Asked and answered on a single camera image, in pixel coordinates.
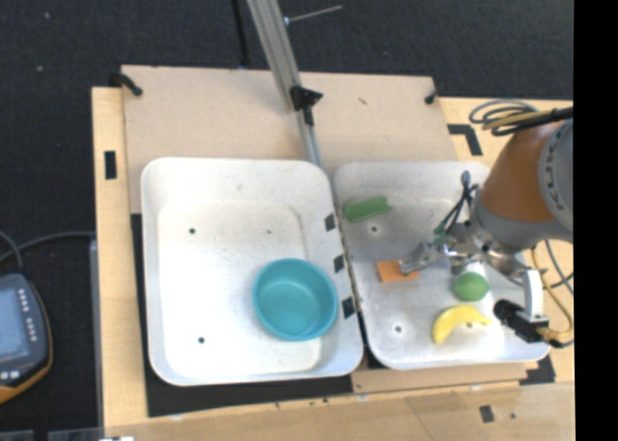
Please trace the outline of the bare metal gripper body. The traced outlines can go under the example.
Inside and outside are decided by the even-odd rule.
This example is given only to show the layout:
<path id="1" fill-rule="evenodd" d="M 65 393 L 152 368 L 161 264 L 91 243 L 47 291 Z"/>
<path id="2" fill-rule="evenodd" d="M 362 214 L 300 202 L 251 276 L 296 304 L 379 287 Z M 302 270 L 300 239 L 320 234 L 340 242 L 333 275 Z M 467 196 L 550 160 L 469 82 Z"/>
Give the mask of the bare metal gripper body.
<path id="1" fill-rule="evenodd" d="M 515 252 L 503 249 L 484 229 L 471 223 L 456 223 L 449 228 L 444 224 L 434 229 L 434 247 L 437 253 L 447 259 L 455 256 L 475 256 L 478 266 L 490 267 L 509 279 L 521 278 L 529 266 Z"/>

